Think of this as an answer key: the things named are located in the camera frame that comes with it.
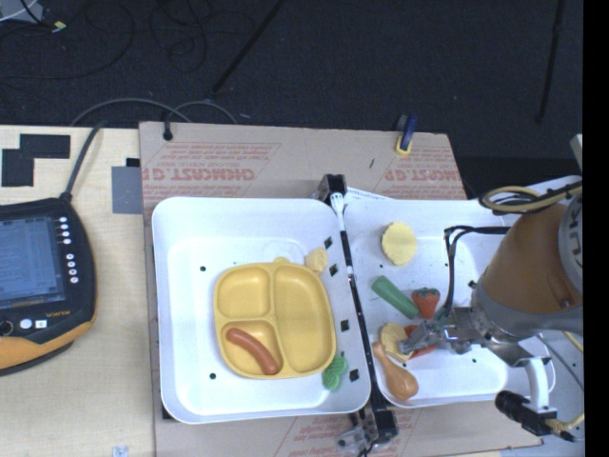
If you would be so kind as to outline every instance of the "white tray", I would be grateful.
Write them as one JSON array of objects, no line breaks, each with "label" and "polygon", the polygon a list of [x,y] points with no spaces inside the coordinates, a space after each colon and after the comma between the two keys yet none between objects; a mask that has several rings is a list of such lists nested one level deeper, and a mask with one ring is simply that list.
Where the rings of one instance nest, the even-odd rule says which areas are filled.
[{"label": "white tray", "polygon": [[[475,200],[360,199],[350,202],[345,208],[344,220],[370,343],[379,340],[380,330],[387,322],[406,326],[416,325],[422,320],[420,317],[409,320],[378,296],[371,288],[378,276],[384,274],[406,296],[416,288],[437,288],[442,294],[439,307],[445,301],[448,287],[444,229],[456,225],[511,225],[516,218],[515,215],[493,215]],[[418,243],[413,259],[401,267],[394,266],[381,248],[384,230],[395,221],[410,226]],[[455,307],[469,306],[472,289],[468,283],[479,280],[501,238],[501,235],[468,233],[459,240],[455,258]],[[545,345],[535,338],[522,342],[521,346],[534,355],[549,355]],[[419,392],[403,401],[388,391],[383,366],[375,363],[381,392],[398,407],[489,400],[502,389],[530,395],[529,380],[523,368],[510,368],[490,350],[478,345],[462,355],[453,350],[436,349],[408,361],[406,368],[417,378]],[[545,369],[551,390],[555,383],[552,363],[548,363]]]},{"label": "white tray", "polygon": [[[341,235],[328,205],[309,199],[175,197],[154,210],[152,234],[161,395],[176,420],[201,424],[346,413],[365,405],[370,378]],[[321,373],[259,380],[233,372],[222,358],[214,327],[213,289],[220,274],[277,257],[303,264],[305,256],[328,239],[328,268],[321,279],[332,309],[337,351],[349,364],[339,388],[325,389]],[[343,330],[342,322],[349,329]],[[351,371],[357,374],[353,381]]]}]

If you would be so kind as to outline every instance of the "black cable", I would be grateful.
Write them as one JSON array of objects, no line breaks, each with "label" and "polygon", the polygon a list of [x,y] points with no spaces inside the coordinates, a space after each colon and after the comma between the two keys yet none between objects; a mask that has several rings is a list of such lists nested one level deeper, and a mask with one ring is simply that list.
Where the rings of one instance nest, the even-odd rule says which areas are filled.
[{"label": "black cable", "polygon": [[359,5],[357,3],[354,2],[350,2],[348,0],[327,0],[329,2],[333,2],[336,4],[340,4],[340,5],[345,5],[348,7],[353,7],[354,9],[358,9],[358,10],[364,10],[370,13],[387,13],[387,12],[394,12],[394,11],[398,11],[400,10],[400,5],[403,4],[406,0],[397,0],[397,2],[389,2],[392,5],[387,5],[386,1],[383,1],[383,8],[382,9],[372,9],[368,6],[364,6],[364,5]]},{"label": "black cable", "polygon": [[[194,102],[186,102],[186,103],[183,103],[182,105],[179,105],[174,110],[183,109],[184,107],[190,107],[192,105],[203,105],[203,106],[207,106],[207,107],[212,107],[213,109],[218,109],[224,115],[226,115],[233,124],[238,125],[237,119],[235,119],[235,117],[233,117],[227,110],[216,105],[215,103],[213,103],[211,100],[208,100],[208,99],[198,100],[198,101],[194,101]],[[169,113],[165,113],[164,117],[161,118],[161,120],[163,120],[163,122],[165,123],[165,129],[163,131],[163,138],[166,141],[170,141],[171,139],[173,139],[173,133],[171,133],[171,127],[169,126],[171,115],[173,115],[173,111],[170,111]]]},{"label": "black cable", "polygon": [[[478,198],[478,203],[491,209],[495,215],[506,213],[535,213],[552,207],[561,200],[570,200],[582,191],[583,182],[576,181],[558,189],[547,189],[540,194],[528,187],[505,187],[491,189]],[[509,194],[499,200],[492,200],[493,196]]]},{"label": "black cable", "polygon": [[[102,63],[90,70],[86,70],[80,73],[75,73],[72,75],[68,75],[68,76],[53,76],[53,75],[45,75],[45,74],[5,74],[0,76],[0,79],[35,79],[35,80],[57,80],[57,81],[61,81],[61,80],[73,80],[76,78],[84,78],[87,76],[91,76],[92,74],[96,74],[98,72],[101,72],[103,70],[106,70],[110,67],[112,67],[114,64],[116,64],[118,61],[120,61],[123,56],[125,56],[125,54],[127,53],[128,49],[131,47],[131,45],[133,44],[133,40],[135,37],[135,21],[133,19],[133,16],[130,14],[130,12],[123,6],[116,4],[117,7],[119,7],[120,9],[124,10],[127,15],[130,17],[129,22],[129,39],[126,42],[126,44],[119,50],[119,52],[112,58],[110,58],[107,62]],[[7,36],[7,34],[3,35],[1,38],[4,39]]]},{"label": "black cable", "polygon": [[21,91],[27,95],[30,95],[32,97],[35,97],[36,99],[40,100],[41,102],[46,102],[47,104],[51,105],[52,107],[59,109],[60,106],[58,103],[54,103],[51,100],[49,100],[46,96],[44,96],[43,94],[39,94],[36,91],[31,91],[29,89],[23,89],[20,87],[17,87],[16,85],[12,85],[10,83],[7,83],[6,81],[0,81],[0,88],[1,87],[6,87],[6,88],[10,88],[14,91]]},{"label": "black cable", "polygon": [[106,102],[98,103],[97,105],[94,105],[93,107],[90,107],[89,109],[86,109],[85,111],[80,113],[74,120],[72,120],[72,122],[69,124],[69,126],[70,127],[75,126],[85,116],[89,115],[92,111],[100,109],[101,107],[106,107],[108,105],[113,105],[113,104],[117,104],[117,103],[129,103],[129,102],[154,105],[155,107],[160,107],[161,109],[166,109],[168,111],[171,111],[172,113],[175,113],[176,115],[180,116],[187,122],[192,122],[188,117],[186,117],[183,113],[181,113],[177,109],[173,109],[172,107],[169,107],[168,105],[165,105],[161,102],[156,102],[154,100],[148,100],[147,98],[115,98],[113,100],[107,100]]},{"label": "black cable", "polygon": [[545,110],[548,106],[550,97],[550,88],[552,87],[552,78],[554,75],[554,66],[556,61],[557,50],[559,46],[560,32],[562,31],[562,17],[564,15],[564,7],[566,0],[559,0],[557,3],[556,14],[554,16],[554,25],[552,26],[552,44],[550,46],[550,55],[548,56],[548,65],[545,71],[545,83],[543,84],[543,94],[541,95],[540,110],[535,117],[538,124],[543,122],[545,118]]},{"label": "black cable", "polygon": [[277,0],[275,5],[273,6],[273,8],[266,15],[263,22],[258,26],[258,28],[250,36],[250,38],[247,40],[246,44],[239,51],[237,56],[235,56],[235,58],[232,60],[230,65],[228,65],[228,68],[225,70],[225,72],[222,73],[220,78],[218,78],[218,81],[216,81],[216,83],[211,87],[211,89],[209,91],[209,98],[215,98],[216,94],[218,93],[220,88],[224,85],[225,81],[241,64],[241,62],[247,56],[247,54],[249,53],[251,48],[253,48],[254,45],[258,42],[258,39],[260,39],[260,37],[263,34],[263,32],[265,31],[265,29],[268,27],[268,25],[271,23],[271,21],[273,20],[275,15],[277,15],[277,13],[279,12],[279,10],[281,9],[281,7],[284,5],[284,3],[286,1],[287,0]]},{"label": "black cable", "polygon": [[52,29],[53,29],[53,26],[51,26],[51,25],[47,24],[46,22],[43,22],[42,20],[40,20],[38,17],[36,17],[36,16],[34,15],[34,12],[32,12],[32,11],[29,9],[28,4],[26,3],[26,0],[19,0],[19,1],[21,2],[21,5],[23,5],[23,8],[24,8],[24,10],[25,10],[25,11],[28,13],[28,15],[29,15],[29,16],[30,16],[32,19],[34,19],[34,22],[36,22],[38,25],[43,26],[43,27],[46,27],[46,28],[48,28],[48,29],[50,29],[50,30],[52,30]]},{"label": "black cable", "polygon": [[[148,31],[157,45],[167,52],[171,66],[180,72],[199,70],[207,61],[209,50],[208,37],[212,34],[243,34],[254,28],[252,19],[238,11],[217,11],[212,0],[153,0],[157,8],[148,15]],[[195,8],[195,3],[202,3],[201,9]],[[182,5],[181,14],[177,14],[177,5]],[[182,16],[184,8],[187,15]],[[247,30],[216,30],[208,29],[223,15],[236,15],[247,23]],[[161,25],[160,18],[166,19],[171,25]],[[177,34],[177,40],[171,34]],[[189,57],[201,49],[201,55]],[[178,58],[189,58],[190,63],[181,64]]]},{"label": "black cable", "polygon": [[4,106],[7,109],[7,112],[10,114],[11,122],[13,124],[16,124],[17,117],[15,116],[14,112],[12,111],[12,106],[10,105],[9,97],[5,93],[4,88],[2,86],[0,86],[0,99],[2,99],[2,102],[4,102]]},{"label": "black cable", "polygon": [[[435,318],[447,317],[450,314],[450,310],[453,306],[453,298],[455,293],[455,256],[457,254],[457,242],[467,233],[482,233],[482,234],[505,234],[509,230],[509,227],[470,227],[464,225],[457,225],[444,229],[444,243],[446,245],[446,253],[448,254],[448,291],[446,294],[446,301],[442,308],[438,311]],[[461,230],[455,238],[450,240],[450,237],[457,230]]]},{"label": "black cable", "polygon": [[80,153],[78,154],[78,158],[76,159],[76,163],[74,164],[74,168],[68,180],[68,185],[66,186],[66,190],[59,195],[59,198],[62,200],[66,200],[68,203],[72,199],[72,188],[74,188],[74,183],[76,182],[76,176],[78,176],[78,172],[80,171],[81,166],[83,165],[83,161],[85,160],[85,156],[87,155],[88,148],[93,142],[95,135],[97,132],[106,124],[106,121],[99,122],[91,132],[88,134],[87,140],[85,144],[80,149]]}]

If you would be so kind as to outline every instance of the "cardboard sheet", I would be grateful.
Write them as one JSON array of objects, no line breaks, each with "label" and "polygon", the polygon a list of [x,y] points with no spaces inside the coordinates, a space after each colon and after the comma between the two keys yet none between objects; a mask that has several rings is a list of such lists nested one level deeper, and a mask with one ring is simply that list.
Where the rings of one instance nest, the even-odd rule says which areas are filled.
[{"label": "cardboard sheet", "polygon": [[[156,287],[150,216],[170,196],[307,198],[325,174],[349,187],[398,199],[466,199],[448,138],[417,132],[407,156],[396,131],[140,124],[149,330],[157,455],[344,456],[336,437],[346,415],[299,416],[191,426],[164,418],[159,390]],[[374,450],[423,457],[534,446],[540,439],[492,402],[395,409],[399,435]]]}]

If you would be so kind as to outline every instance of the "toy food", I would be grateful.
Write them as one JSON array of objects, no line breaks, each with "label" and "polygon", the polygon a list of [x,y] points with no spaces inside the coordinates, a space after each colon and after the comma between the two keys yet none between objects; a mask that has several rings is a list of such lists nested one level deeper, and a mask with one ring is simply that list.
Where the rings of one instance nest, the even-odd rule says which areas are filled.
[{"label": "toy food", "polygon": [[[282,379],[322,372],[337,352],[324,283],[300,264],[252,263],[225,270],[214,285],[213,316],[222,358],[244,377]],[[250,351],[229,342],[231,328],[260,342],[279,371],[264,373]]]},{"label": "toy food", "polygon": [[419,392],[417,379],[408,370],[391,362],[380,341],[372,343],[372,352],[383,364],[385,381],[391,394],[400,400],[406,400]]},{"label": "toy food", "polygon": [[407,318],[412,319],[419,313],[417,306],[384,275],[372,283],[372,290]]},{"label": "toy food", "polygon": [[[407,325],[406,327],[404,327],[404,332],[406,333],[406,335],[408,337],[410,337],[410,334],[415,330],[415,328],[417,327],[417,325]],[[418,357],[420,355],[424,355],[426,353],[431,352],[432,350],[436,349],[436,345],[432,345],[432,346],[427,346],[426,348],[419,348],[417,350],[413,350],[411,352],[411,356],[410,358],[413,359],[415,357]]]},{"label": "toy food", "polygon": [[412,301],[419,307],[421,317],[431,320],[440,302],[440,292],[435,288],[415,289],[410,295]]},{"label": "toy food", "polygon": [[341,383],[341,376],[348,368],[348,363],[342,354],[336,354],[330,365],[322,372],[322,383],[326,389],[334,391]]},{"label": "toy food", "polygon": [[253,355],[256,362],[260,365],[260,369],[267,376],[272,376],[279,372],[280,367],[268,349],[246,331],[239,328],[230,328],[226,331],[226,339]]},{"label": "toy food", "polygon": [[395,266],[408,263],[417,251],[417,237],[414,231],[404,222],[393,222],[384,231],[381,247]]},{"label": "toy food", "polygon": [[389,322],[384,324],[381,328],[381,343],[383,344],[385,353],[394,357],[401,363],[405,363],[412,355],[412,352],[409,354],[402,354],[400,352],[399,342],[407,339],[408,335],[406,334],[404,327],[399,324]]},{"label": "toy food", "polygon": [[304,265],[317,274],[321,274],[327,266],[327,250],[315,248],[304,257]]}]

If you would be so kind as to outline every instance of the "white cable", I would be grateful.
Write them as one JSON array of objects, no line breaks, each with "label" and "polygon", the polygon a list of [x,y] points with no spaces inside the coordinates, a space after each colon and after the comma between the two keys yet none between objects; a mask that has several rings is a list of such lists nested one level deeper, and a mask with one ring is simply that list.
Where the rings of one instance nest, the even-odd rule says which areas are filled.
[{"label": "white cable", "polygon": [[[38,0],[32,0],[31,2],[29,2],[28,9],[31,9],[37,1]],[[11,14],[11,15],[7,15],[5,17],[2,17],[2,18],[0,18],[0,22],[4,22],[5,20],[10,20],[10,19],[16,17],[17,15],[23,13],[24,11],[26,11],[26,10],[25,9],[20,9],[17,12]]]},{"label": "white cable", "polygon": [[535,337],[538,340],[540,340],[546,347],[548,347],[550,352],[552,352],[554,354],[554,356],[560,361],[560,363],[564,366],[564,368],[567,369],[569,374],[571,374],[571,376],[573,376],[573,379],[575,379],[575,382],[578,383],[578,386],[583,391],[583,382],[580,381],[580,378],[578,377],[578,375],[575,373],[574,370],[571,369],[571,366],[567,363],[567,361],[564,360],[564,358],[560,355],[558,350],[556,348],[554,348],[552,346],[552,344],[550,344],[547,340],[545,340],[545,338],[543,338],[541,335],[537,334]]},{"label": "white cable", "polygon": [[[338,191],[335,191],[334,193],[330,194],[330,205],[339,219],[339,229],[341,230],[341,233],[346,233],[346,226],[344,224],[343,194],[339,193]],[[346,273],[349,278],[353,277],[353,266],[350,263],[346,267]]]}]

